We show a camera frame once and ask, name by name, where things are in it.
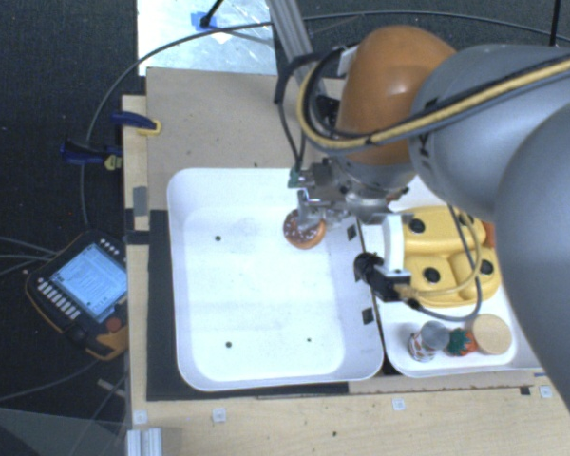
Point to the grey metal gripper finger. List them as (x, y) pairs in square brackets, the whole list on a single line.
[(306, 213), (328, 220)]

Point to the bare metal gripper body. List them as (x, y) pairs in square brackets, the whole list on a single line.
[(332, 190)]

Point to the brown doughnut with sprinkles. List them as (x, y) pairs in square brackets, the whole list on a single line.
[(309, 240)]

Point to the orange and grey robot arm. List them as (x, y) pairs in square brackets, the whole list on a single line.
[(461, 159)]

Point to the white plastic tray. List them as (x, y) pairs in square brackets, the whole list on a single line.
[(261, 292), (408, 364)]

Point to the brown cardboard board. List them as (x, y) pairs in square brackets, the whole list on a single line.
[(218, 121)]

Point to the white and red small can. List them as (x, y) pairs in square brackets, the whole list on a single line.
[(423, 347)]

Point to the orange toy food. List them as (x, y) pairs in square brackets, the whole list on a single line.
[(489, 234)]

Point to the red toy strawberry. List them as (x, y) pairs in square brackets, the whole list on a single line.
[(460, 345)]

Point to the tan round biscuit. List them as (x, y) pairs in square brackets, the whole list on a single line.
[(493, 334)]

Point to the black cylinder on white bracket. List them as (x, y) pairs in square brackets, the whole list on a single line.
[(384, 278)]

